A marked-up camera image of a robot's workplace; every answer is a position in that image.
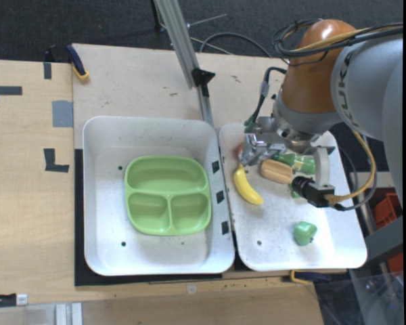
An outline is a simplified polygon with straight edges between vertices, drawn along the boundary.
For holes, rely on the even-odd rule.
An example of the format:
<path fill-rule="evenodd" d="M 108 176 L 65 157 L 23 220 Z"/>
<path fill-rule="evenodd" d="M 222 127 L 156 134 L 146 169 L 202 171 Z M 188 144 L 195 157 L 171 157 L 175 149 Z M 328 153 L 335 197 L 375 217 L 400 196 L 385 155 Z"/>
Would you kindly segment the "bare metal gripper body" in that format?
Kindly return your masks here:
<path fill-rule="evenodd" d="M 306 152 L 322 132 L 306 132 L 297 129 L 285 118 L 260 116 L 255 121 L 246 121 L 244 133 L 248 143 L 257 148 L 270 148 L 272 145 L 283 145 L 294 152 Z"/>

